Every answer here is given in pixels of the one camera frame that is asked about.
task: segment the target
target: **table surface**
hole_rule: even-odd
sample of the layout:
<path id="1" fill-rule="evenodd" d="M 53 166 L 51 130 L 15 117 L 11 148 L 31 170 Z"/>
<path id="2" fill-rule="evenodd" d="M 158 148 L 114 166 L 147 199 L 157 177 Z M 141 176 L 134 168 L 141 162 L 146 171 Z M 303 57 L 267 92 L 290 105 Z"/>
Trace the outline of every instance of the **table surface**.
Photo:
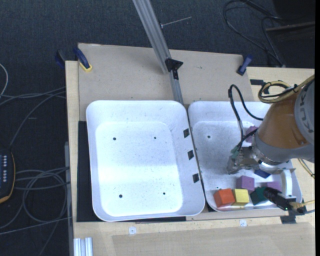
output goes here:
<path id="1" fill-rule="evenodd" d="M 122 250 L 121 246 L 124 244 L 119 243 L 119 240 L 115 240 L 116 237 L 129 234 L 129 228 L 134 226 L 137 234 L 155 234 L 165 232 L 182 232 L 182 231 L 204 231 L 208 229 L 228 229 L 235 228 L 234 236 L 230 239 L 236 239 L 237 228 L 245 221 L 248 228 L 251 226 L 260 227 L 260 231 L 263 232 L 265 225 L 276 225 L 276 227 L 283 229 L 282 226 L 286 226 L 285 229 L 289 229 L 287 225 L 282 225 L 279 216 L 287 213 L 282 210 L 275 209 L 268 213 L 256 211 L 254 214 L 226 214 L 219 212 L 206 212 L 188 217 L 188 221 L 183 222 L 161 222 L 161 223 L 135 223 L 135 222 L 76 222 L 77 214 L 77 164 L 78 164 L 78 121 L 80 120 L 79 109 L 79 65 L 77 61 L 66 61 L 65 75 L 66 75 L 66 93 L 67 93 L 67 115 L 68 115 L 68 133 L 69 133 L 69 154 L 70 154 L 70 173 L 71 173 L 71 196 L 72 196 L 72 217 L 73 217 L 73 235 L 74 238 L 86 238 L 92 237 L 93 251 L 95 256 L 99 255 L 111 255 L 121 256 L 127 255 Z M 300 68 L 269 68 L 269 67 L 248 67 L 247 75 L 249 79 L 257 79 L 268 81 L 282 80 L 291 85 L 299 84 L 306 78 L 315 73 L 314 69 L 300 69 Z M 259 86 L 252 86 L 253 98 L 257 101 L 257 93 Z M 293 166 L 296 168 L 296 176 L 300 184 L 300 188 L 305 201 L 314 200 L 315 198 L 315 181 L 308 173 L 302 168 L 298 160 L 292 160 Z M 309 167 L 314 172 L 314 164 L 308 163 Z M 303 226 L 300 236 L 305 234 L 306 236 L 310 232 L 314 232 L 315 229 L 315 213 L 306 214 L 296 217 L 296 222 L 300 224 L 309 223 L 307 226 Z M 203 234 L 194 233 L 194 239 L 200 239 Z M 299 241 L 301 237 L 293 236 L 291 239 Z M 150 239 L 154 238 L 157 242 L 157 236 L 150 236 Z"/>

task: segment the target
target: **white cable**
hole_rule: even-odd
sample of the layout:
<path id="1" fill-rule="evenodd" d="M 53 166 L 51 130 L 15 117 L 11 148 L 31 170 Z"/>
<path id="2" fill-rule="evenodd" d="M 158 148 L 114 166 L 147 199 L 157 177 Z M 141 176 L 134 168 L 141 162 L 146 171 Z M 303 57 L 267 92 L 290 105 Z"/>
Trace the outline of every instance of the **white cable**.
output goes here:
<path id="1" fill-rule="evenodd" d="M 5 72 L 5 84 L 4 84 L 4 88 L 3 88 L 2 92 L 0 93 L 0 99 L 1 99 L 1 96 L 5 93 L 5 90 L 7 89 L 9 75 L 8 75 L 8 71 L 6 70 L 6 68 L 1 63 L 0 63 L 0 66 L 1 66 L 1 68 L 3 68 L 3 70 Z"/>

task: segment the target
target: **wooden table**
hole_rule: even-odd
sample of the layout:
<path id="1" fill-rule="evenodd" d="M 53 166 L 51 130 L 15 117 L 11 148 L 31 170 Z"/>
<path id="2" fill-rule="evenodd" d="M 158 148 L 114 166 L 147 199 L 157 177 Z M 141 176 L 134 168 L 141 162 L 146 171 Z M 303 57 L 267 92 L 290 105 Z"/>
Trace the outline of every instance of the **wooden table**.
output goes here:
<path id="1" fill-rule="evenodd" d="M 76 222 L 78 121 L 80 120 L 78 68 L 77 61 L 66 61 L 73 235 L 74 238 L 81 239 L 91 237 L 95 256 L 179 256 L 195 255 L 195 252 L 212 255 L 212 250 L 222 254 L 226 252 L 224 255 L 256 255 L 257 253 L 270 255 L 266 249 L 269 249 L 273 255 L 315 255 L 314 213 L 297 216 L 297 224 L 286 225 L 282 224 L 279 216 L 288 213 L 277 208 L 267 214 L 256 212 L 254 215 L 249 212 L 227 215 L 204 210 L 203 213 L 189 217 L 183 222 Z M 304 81 L 314 72 L 314 69 L 247 68 L 247 75 L 250 79 L 282 80 L 292 85 Z M 252 86 L 255 100 L 257 100 L 258 90 L 258 86 Z M 293 159 L 292 162 L 296 168 L 304 200 L 313 200 L 315 198 L 314 179 L 307 174 L 297 160 Z M 309 166 L 314 171 L 314 164 L 310 163 Z M 136 228 L 135 235 L 129 235 L 130 227 Z"/>

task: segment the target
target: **black device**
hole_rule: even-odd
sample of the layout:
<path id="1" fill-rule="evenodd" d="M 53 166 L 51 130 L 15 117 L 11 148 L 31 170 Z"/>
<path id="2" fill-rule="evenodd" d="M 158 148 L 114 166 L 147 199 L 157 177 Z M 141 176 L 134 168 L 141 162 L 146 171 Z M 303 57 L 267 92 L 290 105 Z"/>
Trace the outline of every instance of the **black device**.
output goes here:
<path id="1" fill-rule="evenodd" d="M 0 148 L 0 204 L 11 196 L 16 176 L 15 161 L 12 153 Z"/>

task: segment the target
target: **dark floor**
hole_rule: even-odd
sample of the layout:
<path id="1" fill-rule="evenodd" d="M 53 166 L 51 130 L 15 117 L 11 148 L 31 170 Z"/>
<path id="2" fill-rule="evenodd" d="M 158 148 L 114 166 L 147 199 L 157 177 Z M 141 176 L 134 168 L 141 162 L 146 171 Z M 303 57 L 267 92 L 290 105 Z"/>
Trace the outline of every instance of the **dark floor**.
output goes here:
<path id="1" fill-rule="evenodd" d="M 192 17 L 163 28 L 170 49 L 240 54 L 244 57 L 251 54 L 251 66 L 289 68 L 315 67 L 314 26 L 311 24 L 291 29 L 289 34 L 288 29 L 267 32 L 274 51 L 264 31 L 314 22 L 315 2 L 152 1 L 156 15 L 163 24 Z M 224 18 L 225 8 L 229 9 L 226 18 L 230 26 Z M 270 13 L 281 20 L 266 18 L 263 23 L 265 27 L 262 28 L 262 19 L 270 16 Z M 150 47 L 131 0 L 2 0 L 0 24 L 0 63 L 9 74 L 5 94 L 12 96 L 44 93 L 65 86 L 64 70 L 54 58 L 58 49 L 64 51 L 68 60 L 74 60 L 72 49 L 79 42 Z M 5 82 L 5 73 L 0 68 L 0 93 Z M 64 167 L 64 146 L 68 140 L 66 100 L 53 97 L 44 102 L 26 119 L 13 140 L 25 117 L 46 97 L 15 99 L 4 103 L 6 99 L 4 96 L 0 98 L 0 146 L 11 149 L 17 172 Z M 19 178 L 32 174 L 21 173 Z M 59 176 L 64 179 L 64 174 L 62 172 Z M 17 186 L 27 185 L 27 181 L 19 182 Z M 37 181 L 34 186 L 56 184 L 57 179 L 50 177 Z M 56 219 L 61 213 L 64 193 L 61 186 L 31 191 L 27 197 L 23 197 L 23 191 L 15 189 L 12 197 L 0 204 L 0 255 L 39 255 L 44 248 L 42 255 L 67 256 L 69 246 L 65 220 L 23 229 L 42 222 L 32 219 L 22 209 L 10 225 L 1 228 L 15 217 L 19 207 L 23 206 L 23 198 L 32 216 L 42 221 Z"/>

